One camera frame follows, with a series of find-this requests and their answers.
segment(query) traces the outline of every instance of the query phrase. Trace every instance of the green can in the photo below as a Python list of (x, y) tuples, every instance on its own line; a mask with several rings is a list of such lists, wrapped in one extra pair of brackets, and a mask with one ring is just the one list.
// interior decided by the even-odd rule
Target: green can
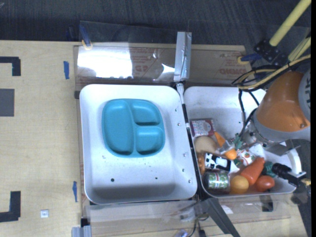
[(228, 173), (207, 172), (205, 173), (205, 184), (208, 189), (227, 189), (229, 187)]

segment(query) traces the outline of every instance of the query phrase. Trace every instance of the wooden table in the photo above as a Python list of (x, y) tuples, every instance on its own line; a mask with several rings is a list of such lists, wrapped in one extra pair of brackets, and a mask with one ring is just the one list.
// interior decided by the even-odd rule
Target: wooden table
[[(0, 63), (0, 88), (15, 90), (14, 117), (0, 117), (0, 212), (9, 210), (10, 192), (21, 192), (21, 216), (18, 221), (0, 223), (1, 237), (66, 237), (71, 236), (72, 227), (80, 225), (74, 98), (76, 45), (77, 42), (0, 41), (0, 56), (21, 59), (21, 76), (12, 76), (11, 64)], [(64, 61), (69, 63), (69, 79), (65, 78)], [(48, 210), (49, 216), (41, 218), (41, 210)], [(289, 205), (286, 215), (283, 219), (245, 222), (235, 227), (243, 237), (307, 236), (297, 206)], [(204, 229), (207, 236), (223, 234), (217, 226)], [(172, 237), (176, 232), (129, 236)]]

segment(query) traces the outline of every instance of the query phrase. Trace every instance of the blue divided plate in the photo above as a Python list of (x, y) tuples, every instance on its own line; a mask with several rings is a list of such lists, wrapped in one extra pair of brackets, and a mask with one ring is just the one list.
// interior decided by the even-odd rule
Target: blue divided plate
[(147, 100), (109, 101), (102, 111), (102, 134), (106, 148), (120, 157), (152, 156), (165, 143), (160, 111)]

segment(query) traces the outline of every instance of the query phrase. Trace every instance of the yellow pole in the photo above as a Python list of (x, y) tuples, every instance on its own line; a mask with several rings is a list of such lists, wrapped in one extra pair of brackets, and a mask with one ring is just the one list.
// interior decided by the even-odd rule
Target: yellow pole
[(312, 0), (300, 0), (299, 3), (292, 10), (290, 15), (286, 18), (283, 24), (279, 27), (277, 32), (270, 39), (269, 43), (271, 46), (277, 46), (279, 42), (284, 38), (287, 32), (295, 24), (295, 22), (300, 18), (304, 11), (310, 6)]
[(289, 61), (294, 61), (301, 57), (301, 55), (311, 46), (312, 37), (303, 39), (301, 43), (288, 55)]

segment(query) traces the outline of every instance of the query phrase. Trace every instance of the black square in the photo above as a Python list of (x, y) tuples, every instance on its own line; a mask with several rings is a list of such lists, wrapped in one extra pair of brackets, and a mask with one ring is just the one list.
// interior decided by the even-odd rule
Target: black square
[(0, 89), (0, 117), (14, 117), (14, 89)]

